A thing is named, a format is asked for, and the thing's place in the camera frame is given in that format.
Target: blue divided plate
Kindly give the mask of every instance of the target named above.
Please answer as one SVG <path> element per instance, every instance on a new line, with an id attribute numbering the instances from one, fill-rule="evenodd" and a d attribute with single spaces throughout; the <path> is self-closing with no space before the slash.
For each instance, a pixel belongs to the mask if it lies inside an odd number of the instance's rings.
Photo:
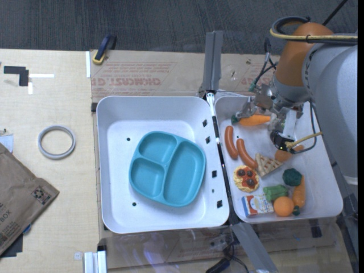
<path id="1" fill-rule="evenodd" d="M 149 199 L 180 207 L 197 196 L 205 167 L 205 154 L 197 144 L 164 131 L 152 131 L 135 149 L 129 182 Z"/>

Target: food item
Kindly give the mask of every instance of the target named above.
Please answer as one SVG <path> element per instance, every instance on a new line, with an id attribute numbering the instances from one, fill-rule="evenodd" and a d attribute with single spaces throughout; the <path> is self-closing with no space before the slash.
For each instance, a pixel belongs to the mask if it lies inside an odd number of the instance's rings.
<path id="1" fill-rule="evenodd" d="M 298 186 L 301 184 L 302 174 L 294 168 L 286 169 L 283 172 L 283 181 L 288 186 Z"/>
<path id="2" fill-rule="evenodd" d="M 304 146 L 302 144 L 300 144 L 300 145 L 294 147 L 293 149 L 295 151 L 301 151 L 301 150 L 303 150 L 303 148 L 304 148 Z M 292 153 L 283 151 L 283 150 L 277 150 L 274 154 L 274 158 L 280 162 L 288 161 L 292 156 L 293 156 Z"/>
<path id="3" fill-rule="evenodd" d="M 243 160 L 244 164 L 248 165 L 252 169 L 258 168 L 258 163 L 254 160 L 245 149 L 245 142 L 242 138 L 237 139 L 237 149 L 239 152 L 240 158 Z"/>
<path id="4" fill-rule="evenodd" d="M 300 208 L 302 208 L 306 203 L 305 177 L 303 175 L 301 179 L 301 184 L 295 186 L 295 188 L 293 189 L 292 201 L 295 205 L 293 209 L 293 214 L 295 216 L 298 216 L 301 213 Z"/>
<path id="5" fill-rule="evenodd" d="M 273 201 L 280 196 L 287 196 L 288 188 L 284 185 L 278 184 L 275 186 L 264 187 L 263 192 L 266 195 L 268 201 Z"/>
<path id="6" fill-rule="evenodd" d="M 259 175 L 249 166 L 240 165 L 234 170 L 234 183 L 244 192 L 253 192 L 259 187 Z"/>
<path id="7" fill-rule="evenodd" d="M 230 157 L 236 159 L 239 155 L 238 150 L 235 148 L 233 141 L 233 131 L 234 128 L 231 125 L 228 125 L 225 129 L 225 147 Z"/>
<path id="8" fill-rule="evenodd" d="M 256 126 L 261 125 L 263 123 L 266 123 L 270 121 L 271 117 L 268 115 L 262 115 L 262 114 L 253 114 L 250 117 L 245 117 L 239 119 L 239 123 L 242 126 Z"/>
<path id="9" fill-rule="evenodd" d="M 263 156 L 258 152 L 255 154 L 255 161 L 258 163 L 257 170 L 260 177 L 267 175 L 282 165 L 282 162 Z"/>
<path id="10" fill-rule="evenodd" d="M 268 201 L 264 194 L 247 195 L 241 199 L 246 216 L 274 212 L 272 202 Z"/>
<path id="11" fill-rule="evenodd" d="M 289 216 L 292 214 L 295 205 L 288 196 L 280 196 L 273 202 L 274 212 L 277 216 Z"/>

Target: hot dog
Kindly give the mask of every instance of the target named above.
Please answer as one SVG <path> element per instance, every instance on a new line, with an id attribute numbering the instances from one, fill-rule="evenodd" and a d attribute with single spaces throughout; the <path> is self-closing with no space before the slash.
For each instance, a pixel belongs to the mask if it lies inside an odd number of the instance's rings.
<path id="1" fill-rule="evenodd" d="M 238 148 L 239 156 L 243 160 L 244 164 L 246 164 L 247 166 L 249 166 L 252 169 L 257 169 L 258 163 L 247 153 L 247 151 L 245 149 L 245 142 L 242 138 L 237 139 L 237 148 Z"/>
<path id="2" fill-rule="evenodd" d="M 233 131 L 234 128 L 229 125 L 225 129 L 225 147 L 229 155 L 236 159 L 239 155 L 237 148 L 235 148 L 234 141 L 233 141 Z"/>

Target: wooden table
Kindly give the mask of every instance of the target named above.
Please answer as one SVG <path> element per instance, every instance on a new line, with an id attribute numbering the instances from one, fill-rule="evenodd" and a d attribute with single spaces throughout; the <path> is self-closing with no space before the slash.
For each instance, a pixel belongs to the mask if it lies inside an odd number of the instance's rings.
<path id="1" fill-rule="evenodd" d="M 86 75 L 86 53 L 0 49 L 0 127 L 14 134 L 13 154 L 37 177 L 46 179 L 60 191 L 55 201 L 24 236 L 23 252 L 16 257 L 0 259 L 0 272 L 82 272 L 83 253 L 96 251 L 102 223 L 98 213 L 97 154 L 93 113 L 90 109 L 92 82 Z M 129 53 L 122 51 L 119 55 L 128 57 Z M 187 54 L 180 57 L 184 62 L 193 62 L 191 72 L 202 74 L 203 65 L 196 60 L 203 62 L 203 54 L 192 54 L 192 59 L 188 59 Z M 234 64 L 243 60 L 250 65 L 255 63 L 255 59 L 259 61 L 261 57 L 240 56 Z M 26 67 L 30 74 L 54 74 L 54 78 L 33 78 L 33 94 L 28 94 L 27 87 L 18 85 L 18 75 L 3 73 L 5 65 Z M 64 125 L 75 133 L 76 148 L 64 159 L 48 159 L 38 149 L 38 135 L 50 125 Z M 49 134 L 44 141 L 44 147 L 55 153 L 65 151 L 71 142 L 67 136 L 57 132 Z M 280 272 L 352 271 L 340 230 L 330 221 L 328 230 L 334 238 L 330 246 L 313 244 L 310 247 L 308 244 L 301 250 L 271 253 Z M 241 259 L 252 269 L 246 256 L 241 256 Z M 110 271 L 205 272 L 218 260 Z M 231 267 L 239 268 L 237 264 L 231 264 Z"/>

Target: roll of tape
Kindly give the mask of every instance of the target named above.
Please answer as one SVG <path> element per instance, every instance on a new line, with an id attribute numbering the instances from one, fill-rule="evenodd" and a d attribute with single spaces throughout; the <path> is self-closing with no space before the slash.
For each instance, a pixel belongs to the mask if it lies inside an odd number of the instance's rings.
<path id="1" fill-rule="evenodd" d="M 71 137 L 72 144 L 71 144 L 70 148 L 66 152 L 64 152 L 62 154 L 51 154 L 50 152 L 47 152 L 43 148 L 43 146 L 42 146 L 43 137 L 48 132 L 53 131 L 53 130 L 64 131 L 65 133 L 67 133 Z M 70 130 L 68 127 L 65 127 L 63 125 L 51 125 L 51 126 L 48 126 L 44 130 L 42 130 L 40 132 L 40 134 L 38 135 L 38 147 L 39 147 L 40 152 L 44 156 L 46 156 L 47 158 L 52 159 L 52 160 L 59 160 L 59 159 L 63 159 L 64 157 L 67 157 L 69 154 L 71 154 L 73 152 L 73 150 L 75 149 L 75 146 L 76 146 L 76 137 L 75 137 L 75 134 L 72 132 L 72 130 Z"/>

